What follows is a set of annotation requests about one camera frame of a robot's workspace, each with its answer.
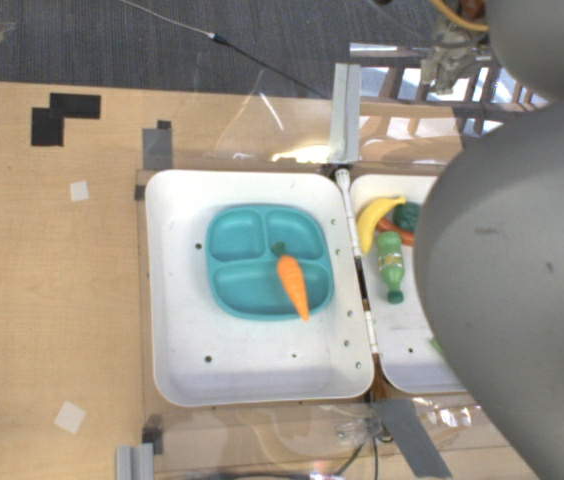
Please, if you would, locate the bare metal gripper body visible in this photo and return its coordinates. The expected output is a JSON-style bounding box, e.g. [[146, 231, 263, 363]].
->
[[432, 0, 491, 55]]

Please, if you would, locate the green toy broccoli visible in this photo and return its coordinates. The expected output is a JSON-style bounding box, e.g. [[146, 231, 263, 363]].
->
[[391, 201, 424, 235]]

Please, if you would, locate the thin black and white rod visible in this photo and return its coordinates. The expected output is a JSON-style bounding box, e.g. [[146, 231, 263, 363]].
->
[[333, 167, 381, 355]]

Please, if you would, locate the yellow banana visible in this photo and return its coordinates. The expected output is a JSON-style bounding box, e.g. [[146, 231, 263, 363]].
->
[[356, 194, 408, 256]]

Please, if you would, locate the orange toy sausage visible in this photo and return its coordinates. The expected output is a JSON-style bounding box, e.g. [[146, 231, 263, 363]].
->
[[376, 216, 417, 247]]

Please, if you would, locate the green plastic bottle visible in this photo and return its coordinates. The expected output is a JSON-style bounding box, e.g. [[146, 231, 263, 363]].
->
[[374, 230, 407, 305]]

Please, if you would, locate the orange toy carrot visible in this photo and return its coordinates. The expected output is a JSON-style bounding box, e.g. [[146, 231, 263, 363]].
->
[[269, 240, 312, 324]]

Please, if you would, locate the teal divided plate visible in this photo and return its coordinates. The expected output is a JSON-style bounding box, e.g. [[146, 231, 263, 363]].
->
[[204, 203, 335, 322]]

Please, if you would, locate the white plastic tray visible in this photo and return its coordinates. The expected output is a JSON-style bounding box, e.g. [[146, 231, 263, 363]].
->
[[144, 168, 377, 409], [349, 173, 469, 396]]

